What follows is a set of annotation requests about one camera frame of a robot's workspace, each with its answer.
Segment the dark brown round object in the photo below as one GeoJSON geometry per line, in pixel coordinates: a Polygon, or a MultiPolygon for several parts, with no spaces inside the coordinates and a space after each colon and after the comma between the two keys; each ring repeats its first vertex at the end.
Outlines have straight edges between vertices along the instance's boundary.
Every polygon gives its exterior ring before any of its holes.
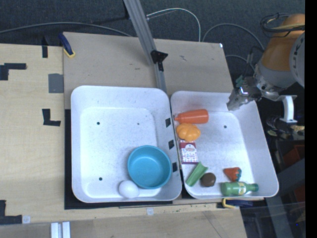
{"type": "Polygon", "coordinates": [[[211,187],[214,186],[214,183],[216,182],[216,176],[213,173],[206,173],[201,178],[202,185],[205,187],[211,187]]]}

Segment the white ball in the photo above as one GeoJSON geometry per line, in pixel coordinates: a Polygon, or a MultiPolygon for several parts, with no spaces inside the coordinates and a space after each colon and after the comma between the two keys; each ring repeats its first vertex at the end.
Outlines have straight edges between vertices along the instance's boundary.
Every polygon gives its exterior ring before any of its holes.
{"type": "Polygon", "coordinates": [[[119,185],[119,193],[123,197],[134,198],[140,194],[138,186],[131,180],[124,180],[119,185]]]}

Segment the blue clamp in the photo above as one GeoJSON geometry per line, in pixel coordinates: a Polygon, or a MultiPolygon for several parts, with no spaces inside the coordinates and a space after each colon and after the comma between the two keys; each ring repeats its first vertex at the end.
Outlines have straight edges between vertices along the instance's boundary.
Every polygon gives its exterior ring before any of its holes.
{"type": "Polygon", "coordinates": [[[66,39],[66,37],[62,34],[59,33],[58,35],[59,40],[61,41],[61,43],[64,46],[64,53],[69,57],[69,58],[73,58],[76,54],[75,52],[72,50],[68,40],[66,39]]]}

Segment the red object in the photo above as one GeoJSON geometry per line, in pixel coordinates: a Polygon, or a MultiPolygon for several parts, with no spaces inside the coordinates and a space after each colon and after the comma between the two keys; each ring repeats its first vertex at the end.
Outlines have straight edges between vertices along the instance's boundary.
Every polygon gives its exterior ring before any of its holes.
{"type": "Polygon", "coordinates": [[[174,120],[179,123],[207,123],[209,114],[206,109],[191,110],[180,113],[174,120]]]}
{"type": "Polygon", "coordinates": [[[228,178],[232,181],[239,181],[241,177],[241,169],[238,167],[235,168],[227,168],[223,170],[224,173],[228,176],[228,178]]]}

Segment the wooden table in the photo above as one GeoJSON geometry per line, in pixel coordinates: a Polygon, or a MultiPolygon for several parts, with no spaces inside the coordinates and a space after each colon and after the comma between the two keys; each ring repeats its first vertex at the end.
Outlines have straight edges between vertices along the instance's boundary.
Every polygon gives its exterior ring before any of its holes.
{"type": "MultiPolygon", "coordinates": [[[[127,223],[129,217],[132,218],[130,223],[133,223],[132,220],[139,222],[147,217],[148,207],[64,210],[64,110],[70,107],[69,94],[78,85],[87,83],[155,87],[154,72],[144,62],[145,57],[142,56],[137,38],[74,33],[65,35],[74,48],[83,45],[85,38],[99,39],[98,45],[104,45],[105,48],[100,51],[104,55],[100,58],[107,58],[107,64],[96,61],[96,56],[89,56],[92,50],[87,51],[85,58],[82,58],[82,50],[75,49],[76,58],[71,60],[63,54],[62,47],[47,47],[48,57],[44,58],[41,46],[0,45],[0,65],[27,64],[26,70],[10,69],[8,80],[0,80],[0,200],[6,200],[5,214],[29,216],[31,223],[89,222],[99,219],[99,224],[96,225],[101,225],[103,219],[115,221],[117,217],[126,219],[127,223]],[[128,50],[128,55],[124,59],[116,59],[121,57],[122,50],[128,50]],[[74,67],[83,62],[83,59],[92,67],[85,70],[82,66],[77,73],[90,73],[92,76],[88,81],[80,77],[72,79],[74,67]],[[91,70],[94,63],[102,66],[91,70]],[[115,73],[114,66],[117,73],[123,73],[127,66],[133,67],[129,73],[135,80],[131,82],[131,77],[116,76],[118,74],[115,73]],[[100,70],[105,67],[108,71],[102,81],[100,70]],[[64,93],[49,92],[49,74],[64,75],[64,93]],[[60,126],[43,125],[42,109],[50,109],[51,120],[61,121],[60,126]]],[[[230,75],[219,44],[155,41],[160,51],[169,53],[170,59],[164,61],[169,95],[177,90],[231,91],[230,75]],[[190,76],[189,71],[193,69],[195,74],[190,76]]],[[[239,234],[239,237],[246,237],[240,211],[220,210],[212,202],[214,200],[185,200],[180,197],[172,205],[151,207],[155,218],[174,219],[175,222],[181,219],[186,222],[196,217],[208,222],[208,214],[225,216],[230,212],[229,216],[232,218],[219,218],[224,221],[224,226],[220,226],[225,227],[230,222],[232,228],[226,228],[228,234],[232,232],[235,237],[239,234]]]]}

